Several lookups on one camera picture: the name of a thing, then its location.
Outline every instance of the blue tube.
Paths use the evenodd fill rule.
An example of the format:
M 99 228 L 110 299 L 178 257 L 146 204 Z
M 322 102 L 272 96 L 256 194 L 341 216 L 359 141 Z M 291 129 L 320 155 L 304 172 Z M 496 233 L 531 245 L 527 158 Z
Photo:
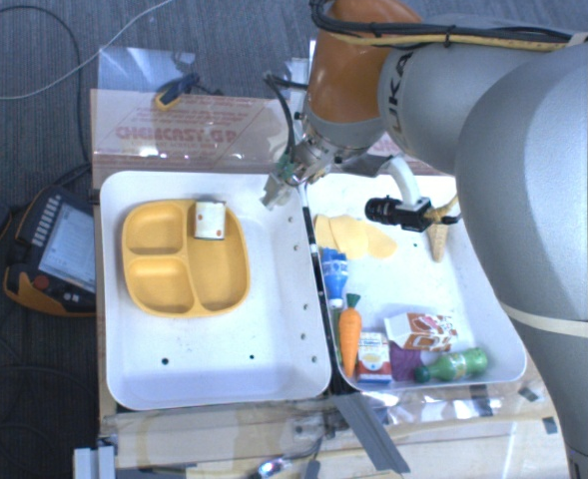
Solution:
M 346 254 L 324 248 L 321 265 L 329 308 L 343 308 L 342 293 L 348 278 Z

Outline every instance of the gray floor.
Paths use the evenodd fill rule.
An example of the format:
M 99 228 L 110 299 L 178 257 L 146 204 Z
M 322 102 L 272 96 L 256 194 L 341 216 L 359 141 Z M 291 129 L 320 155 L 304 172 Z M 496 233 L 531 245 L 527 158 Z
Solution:
M 0 11 L 36 6 L 54 13 L 85 60 L 162 1 L 0 0 Z M 423 17 L 469 13 L 588 30 L 588 0 L 402 1 Z M 194 53 L 195 69 L 212 90 L 272 97 L 262 73 L 306 56 L 314 34 L 307 0 L 177 0 L 134 23 L 114 44 Z M 0 13 L 0 96 L 36 91 L 77 64 L 72 39 L 52 15 L 28 8 Z M 90 148 L 88 94 L 97 87 L 97 72 L 91 62 L 79 76 L 36 96 L 0 100 L 1 202 L 21 207 L 83 164 Z M 68 188 L 86 197 L 89 182 L 86 174 Z M 12 366 L 0 372 L 0 478 L 72 477 L 72 450 L 96 443 L 95 323 L 27 310 L 5 296 L 5 255 L 18 220 L 0 243 L 0 367 Z

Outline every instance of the white cable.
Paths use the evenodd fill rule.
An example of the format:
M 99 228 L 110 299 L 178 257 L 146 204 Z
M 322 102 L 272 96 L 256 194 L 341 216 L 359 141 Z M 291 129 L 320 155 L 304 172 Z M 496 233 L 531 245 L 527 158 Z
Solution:
M 51 89 L 55 85 L 60 84 L 63 80 L 67 80 L 70 76 L 72 76 L 73 74 L 77 73 L 78 71 L 80 71 L 81 69 L 83 69 L 85 66 L 87 66 L 90 62 L 92 62 L 94 59 L 96 59 L 103 52 L 103 50 L 105 50 L 106 48 L 109 48 L 112 44 L 114 44 L 114 41 L 116 41 L 119 37 L 121 37 L 121 35 L 123 35 L 123 33 L 128 28 L 130 28 L 132 25 L 134 25 L 134 23 L 136 23 L 138 20 L 140 20 L 144 16 L 147 16 L 151 12 L 154 12 L 154 11 L 160 9 L 161 7 L 164 7 L 167 4 L 170 4 L 170 3 L 174 2 L 174 1 L 175 0 L 165 0 L 164 2 L 161 2 L 160 4 L 157 4 L 157 5 L 153 6 L 153 7 L 150 7 L 146 11 L 143 11 L 142 13 L 140 13 L 138 16 L 136 16 L 135 18 L 133 18 L 132 20 L 130 20 L 130 22 L 127 25 L 125 25 L 120 30 L 120 32 L 118 32 L 118 34 L 116 34 L 112 39 L 110 39 L 110 41 L 106 45 L 102 46 L 94 55 L 92 55 L 85 62 L 83 62 L 83 63 L 79 64 L 78 66 L 76 66 L 69 73 L 63 75 L 58 80 L 55 80 L 54 82 L 46 85 L 45 87 L 42 87 L 40 89 L 37 89 L 36 91 L 33 91 L 33 92 L 29 92 L 27 94 L 21 94 L 21 95 L 18 95 L 18 96 L 0 96 L 0 101 L 13 101 L 13 100 L 22 100 L 22 99 L 26 99 L 26 98 L 31 98 L 32 96 L 36 96 L 37 94 L 41 94 L 41 93 L 43 93 L 43 92 Z

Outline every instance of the purple object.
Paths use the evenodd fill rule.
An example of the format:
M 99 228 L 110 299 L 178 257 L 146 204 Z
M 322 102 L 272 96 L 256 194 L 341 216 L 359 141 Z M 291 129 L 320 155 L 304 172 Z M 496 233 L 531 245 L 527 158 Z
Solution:
M 389 359 L 395 381 L 413 381 L 413 369 L 424 365 L 419 349 L 404 349 L 393 341 L 389 343 Z

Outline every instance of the toy carrot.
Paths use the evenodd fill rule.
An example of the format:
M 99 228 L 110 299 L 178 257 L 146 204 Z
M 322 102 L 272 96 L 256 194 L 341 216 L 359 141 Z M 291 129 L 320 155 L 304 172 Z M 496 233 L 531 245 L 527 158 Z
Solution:
M 359 294 L 350 293 L 346 296 L 346 309 L 340 313 L 338 322 L 342 367 L 344 367 L 344 372 L 347 376 L 353 376 L 355 361 L 357 360 L 357 349 L 360 343 L 360 333 L 362 332 L 362 317 L 355 309 L 359 300 Z

